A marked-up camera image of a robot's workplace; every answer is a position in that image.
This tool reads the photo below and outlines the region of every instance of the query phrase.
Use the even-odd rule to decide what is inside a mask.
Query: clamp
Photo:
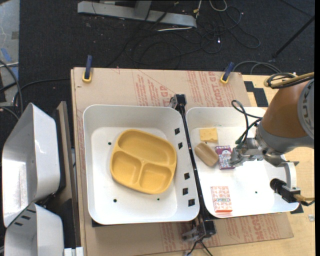
[[[84,81],[85,83],[91,82],[91,78],[92,78],[91,64],[92,64],[92,56],[88,55],[86,59],[85,71],[83,72],[83,75],[82,75],[82,81]]]
[[[224,69],[224,73],[222,74],[220,81],[223,84],[227,84],[229,81],[230,73],[234,69],[235,64],[233,62],[230,62],[229,65]]]

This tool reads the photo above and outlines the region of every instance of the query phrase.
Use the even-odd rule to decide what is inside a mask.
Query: white bin
[[[61,218],[34,203],[5,232],[5,256],[62,256],[63,251]]]
[[[32,202],[56,192],[60,166],[56,122],[30,103],[2,151],[2,203],[6,227]]]
[[[128,129],[154,134],[175,147],[177,167],[165,192],[146,194],[113,180],[109,167],[113,145]],[[114,225],[197,217],[198,192],[179,112],[169,107],[92,105],[83,113],[83,132],[88,210],[94,221]]]
[[[265,111],[259,107],[247,107],[245,111],[254,116],[263,117]],[[255,118],[248,117],[249,124]],[[235,141],[246,130],[245,117],[233,107],[195,107],[186,113],[186,122],[190,134],[191,146],[194,149],[200,142],[200,129],[216,128],[218,142],[207,142],[213,149],[216,146],[236,146]],[[256,128],[249,130],[248,137],[253,138]],[[215,217],[229,218],[259,214],[272,214],[294,211],[298,202],[288,203],[270,187],[274,178],[286,181],[284,167],[274,167],[267,161],[247,161],[235,169],[220,170],[217,163],[207,166],[194,154],[204,204]],[[232,212],[215,212],[211,192],[213,186],[228,186]]]

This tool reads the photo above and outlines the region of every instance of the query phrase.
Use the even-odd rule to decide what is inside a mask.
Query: purple package
[[[230,146],[216,146],[215,152],[219,155],[220,170],[231,170],[235,168],[228,163],[228,160],[231,158],[232,153]]]

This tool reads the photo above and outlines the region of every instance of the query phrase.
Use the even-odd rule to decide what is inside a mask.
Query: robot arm
[[[246,138],[232,150],[230,165],[266,160],[284,167],[287,181],[272,180],[270,186],[288,202],[296,202],[295,165],[282,155],[297,147],[314,148],[314,79],[286,86],[275,94],[263,118],[257,120],[254,138]]]

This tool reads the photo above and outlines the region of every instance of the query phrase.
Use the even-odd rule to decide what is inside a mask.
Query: black floor
[[[19,83],[30,85],[23,103],[48,114],[66,101],[72,128],[70,70],[93,67],[222,71],[230,63],[269,63],[282,72],[302,75],[315,69],[315,22],[311,22],[277,58],[273,54],[314,15],[315,0],[227,0],[225,11],[202,1],[198,28],[157,32],[171,25],[77,13],[77,0],[21,0]],[[151,9],[194,15],[199,1],[153,1]],[[211,1],[217,9],[224,2]],[[264,65],[240,65],[243,74],[271,75]],[[0,114],[0,146],[14,127],[13,116]]]

